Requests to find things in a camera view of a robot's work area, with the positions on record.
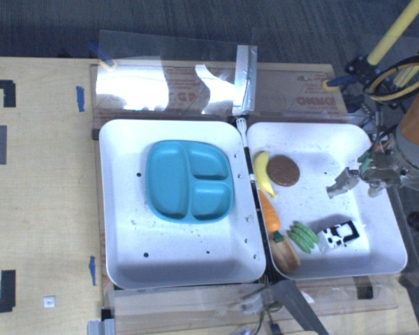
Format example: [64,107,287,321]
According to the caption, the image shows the brown pumpkin with green stem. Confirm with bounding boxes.
[268,231,302,276]

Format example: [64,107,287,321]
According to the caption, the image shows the orange carrot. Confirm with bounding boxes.
[258,189,281,234]

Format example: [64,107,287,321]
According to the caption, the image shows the green pea pods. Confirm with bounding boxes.
[287,221,320,255]

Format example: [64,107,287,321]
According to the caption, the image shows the brown round biscuit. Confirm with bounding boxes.
[266,154,301,188]

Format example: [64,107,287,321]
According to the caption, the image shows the yellow banana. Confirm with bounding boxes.
[252,150,278,200]

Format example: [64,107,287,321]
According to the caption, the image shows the brown cardboard board red print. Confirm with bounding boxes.
[90,63,399,324]

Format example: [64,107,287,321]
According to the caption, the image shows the white plastic tray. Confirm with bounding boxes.
[98,118,267,290]
[245,121,409,281]

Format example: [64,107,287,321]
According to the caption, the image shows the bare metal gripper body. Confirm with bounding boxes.
[360,151,412,188]

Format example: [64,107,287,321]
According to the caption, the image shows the black and white carton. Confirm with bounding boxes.
[316,220,361,253]

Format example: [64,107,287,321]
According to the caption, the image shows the blue divided plate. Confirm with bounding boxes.
[145,139,235,225]

